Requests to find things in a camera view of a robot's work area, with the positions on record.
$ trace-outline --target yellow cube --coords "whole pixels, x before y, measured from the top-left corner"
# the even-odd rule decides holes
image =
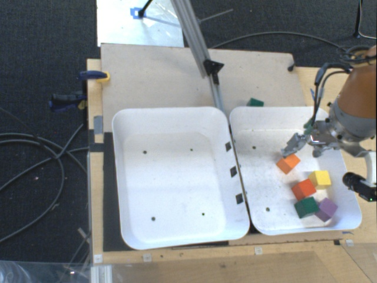
[[[317,190],[324,190],[331,186],[329,172],[327,171],[314,171],[308,178],[314,184]]]

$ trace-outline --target orange cube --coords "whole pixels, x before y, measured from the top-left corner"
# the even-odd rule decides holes
[[[291,154],[285,158],[280,159],[276,165],[285,173],[288,174],[297,164],[300,159],[295,155]]]
[[[298,201],[304,199],[305,197],[310,196],[316,192],[316,188],[313,186],[313,183],[310,179],[305,179],[292,188],[293,194],[295,194]]]

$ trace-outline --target black bracket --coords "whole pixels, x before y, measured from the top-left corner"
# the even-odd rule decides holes
[[[212,60],[205,60],[203,62],[203,65],[204,65],[204,67],[206,69],[206,73],[208,75],[212,75],[213,82],[216,85],[219,85],[220,84],[219,83],[219,77],[217,76],[217,74],[224,67],[224,64],[219,63],[219,62],[215,62],[215,61],[212,61]]]

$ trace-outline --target purple cube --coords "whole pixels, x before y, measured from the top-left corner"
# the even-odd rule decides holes
[[[333,203],[330,199],[324,198],[319,204],[318,204],[319,211],[315,213],[315,215],[322,220],[323,222],[326,222],[329,220],[336,212],[338,206]]]

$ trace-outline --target dark carpet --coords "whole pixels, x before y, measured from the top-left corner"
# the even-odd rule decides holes
[[[199,19],[233,9],[202,22],[208,47],[246,34],[293,31],[312,34],[338,45],[374,45],[356,39],[358,0],[191,0]],[[364,0],[362,32],[376,35],[376,2]],[[0,107],[29,128],[0,114],[0,133],[30,133],[60,146],[83,123],[83,111],[51,113],[51,94],[81,90],[77,74],[87,58],[98,58],[96,0],[0,0]],[[335,47],[292,35],[264,35],[232,42],[223,48],[293,54],[299,66],[337,61]],[[69,149],[88,145],[81,130]],[[86,164],[86,153],[75,153]],[[49,157],[28,144],[1,144],[0,187],[9,179]],[[0,243],[0,260],[68,262],[82,241],[77,232],[88,227],[86,174],[63,157],[64,189],[58,205],[12,238]],[[0,240],[41,214],[56,197],[61,183],[58,162],[52,161],[0,191]],[[85,255],[82,248],[75,258]]]

